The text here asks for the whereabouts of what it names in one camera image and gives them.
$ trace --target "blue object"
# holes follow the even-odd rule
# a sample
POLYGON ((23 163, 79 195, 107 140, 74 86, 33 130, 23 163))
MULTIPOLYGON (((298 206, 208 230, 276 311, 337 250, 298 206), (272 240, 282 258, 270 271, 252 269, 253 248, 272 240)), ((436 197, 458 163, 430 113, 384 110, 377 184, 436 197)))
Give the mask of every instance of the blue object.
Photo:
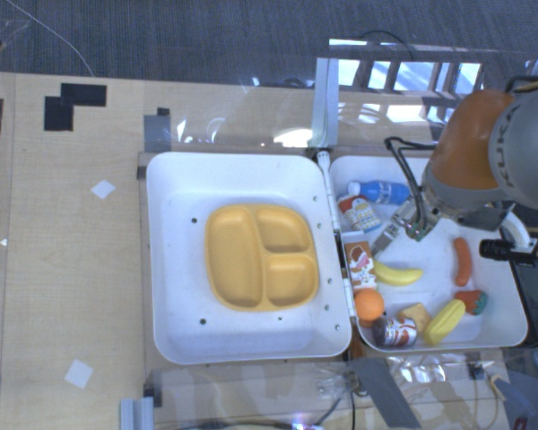
POLYGON ((369 201, 377 204, 397 205, 406 201, 411 194, 407 185, 382 180, 367 183, 350 182, 348 191, 352 195, 362 194, 369 201))

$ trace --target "orange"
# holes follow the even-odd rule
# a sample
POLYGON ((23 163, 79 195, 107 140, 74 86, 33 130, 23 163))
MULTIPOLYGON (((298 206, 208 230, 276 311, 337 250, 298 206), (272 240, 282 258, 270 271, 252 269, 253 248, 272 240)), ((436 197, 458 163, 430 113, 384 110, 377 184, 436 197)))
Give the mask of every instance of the orange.
POLYGON ((370 327, 385 312, 385 300, 373 288, 364 288, 355 295, 355 309, 361 326, 370 327))

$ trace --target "white diamond sticker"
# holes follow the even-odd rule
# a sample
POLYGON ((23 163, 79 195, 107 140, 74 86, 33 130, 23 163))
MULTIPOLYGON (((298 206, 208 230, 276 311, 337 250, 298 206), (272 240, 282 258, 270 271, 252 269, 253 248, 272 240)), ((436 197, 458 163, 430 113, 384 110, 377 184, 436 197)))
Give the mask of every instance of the white diamond sticker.
POLYGON ((93 368, 87 366, 80 360, 74 360, 72 366, 65 375, 65 379, 72 385, 84 389, 88 381, 90 380, 93 368))
POLYGON ((91 192, 98 196, 100 199, 106 199, 108 194, 116 189, 108 180, 102 180, 97 185, 95 185, 91 192))

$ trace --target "dark floor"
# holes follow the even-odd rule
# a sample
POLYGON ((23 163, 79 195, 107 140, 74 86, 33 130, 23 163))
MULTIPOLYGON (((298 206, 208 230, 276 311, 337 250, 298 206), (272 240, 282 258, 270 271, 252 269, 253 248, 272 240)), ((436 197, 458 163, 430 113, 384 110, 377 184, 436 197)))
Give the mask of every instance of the dark floor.
MULTIPOLYGON (((328 39, 388 30, 407 43, 538 56, 538 0, 12 0, 71 41, 96 76, 189 82, 310 79, 328 39)), ((28 19, 4 0, 0 18, 28 19)), ((87 75, 36 22, 1 71, 87 75)))

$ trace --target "table surface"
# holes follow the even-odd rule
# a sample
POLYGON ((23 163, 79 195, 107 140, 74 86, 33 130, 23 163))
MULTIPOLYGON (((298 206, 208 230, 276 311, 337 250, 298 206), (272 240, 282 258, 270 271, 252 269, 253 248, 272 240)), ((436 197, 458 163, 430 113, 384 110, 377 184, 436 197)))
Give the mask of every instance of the table surface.
MULTIPOLYGON (((230 151, 207 142, 219 123, 218 136, 246 135, 259 147, 310 127, 313 91, 0 73, 0 99, 0 430, 117 428, 120 399, 139 399, 145 379, 136 179, 144 116, 168 108, 173 140, 191 137, 195 148, 230 151), (63 82, 106 85, 107 104, 74 107, 73 132, 46 132, 44 98, 59 97, 63 82), (100 199, 91 189, 103 180, 115 190, 100 199), (65 380, 76 359, 92 368, 84 388, 65 380)), ((423 124, 401 130, 430 138, 423 124)), ((378 144, 385 132, 368 129, 360 142, 378 144)), ((483 355, 501 365, 498 351, 483 355)), ((452 394, 448 419, 478 401, 478 422, 487 422, 498 405, 490 387, 475 401, 470 381, 461 383, 469 391, 452 394)), ((362 422, 384 428, 369 399, 358 405, 362 422)), ((415 411, 435 406, 438 398, 415 411)), ((348 428, 350 412, 330 420, 327 428, 348 428)))

